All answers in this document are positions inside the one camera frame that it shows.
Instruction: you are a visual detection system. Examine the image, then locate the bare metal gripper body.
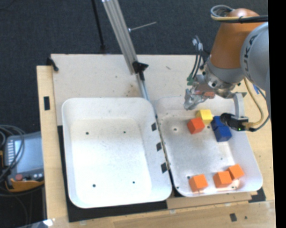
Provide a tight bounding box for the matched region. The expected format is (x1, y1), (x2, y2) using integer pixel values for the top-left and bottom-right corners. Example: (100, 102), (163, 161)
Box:
(190, 72), (238, 100)

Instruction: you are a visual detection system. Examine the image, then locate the yellow cube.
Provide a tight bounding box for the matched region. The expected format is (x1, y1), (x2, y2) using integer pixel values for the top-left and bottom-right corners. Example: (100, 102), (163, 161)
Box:
(195, 108), (214, 126)

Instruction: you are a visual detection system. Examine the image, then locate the red-orange cube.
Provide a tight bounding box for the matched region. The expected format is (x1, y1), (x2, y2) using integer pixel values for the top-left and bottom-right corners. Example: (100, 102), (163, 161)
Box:
(186, 116), (206, 135)

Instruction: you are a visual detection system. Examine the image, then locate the blue cube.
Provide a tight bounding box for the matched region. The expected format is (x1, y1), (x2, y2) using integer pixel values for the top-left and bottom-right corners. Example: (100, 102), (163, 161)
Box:
(210, 115), (228, 131)
(213, 125), (233, 143)

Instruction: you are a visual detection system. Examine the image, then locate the white plastic tray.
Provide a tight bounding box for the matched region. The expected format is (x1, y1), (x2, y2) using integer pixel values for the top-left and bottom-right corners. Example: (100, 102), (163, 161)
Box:
(154, 93), (264, 199)
(60, 94), (174, 210)

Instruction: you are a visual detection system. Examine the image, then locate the orange cube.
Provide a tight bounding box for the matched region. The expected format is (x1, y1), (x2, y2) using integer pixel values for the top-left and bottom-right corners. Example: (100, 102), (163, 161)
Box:
(188, 173), (209, 193)
(227, 164), (245, 180)
(212, 170), (234, 189)

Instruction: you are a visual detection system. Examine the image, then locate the pale wooden board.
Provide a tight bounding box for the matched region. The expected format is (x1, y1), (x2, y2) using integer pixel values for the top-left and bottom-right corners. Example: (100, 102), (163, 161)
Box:
(51, 46), (259, 214)

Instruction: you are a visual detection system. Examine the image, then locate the black cylinder on white bracket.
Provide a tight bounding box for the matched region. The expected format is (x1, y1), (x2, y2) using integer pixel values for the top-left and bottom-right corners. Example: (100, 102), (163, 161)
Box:
(218, 91), (250, 133)

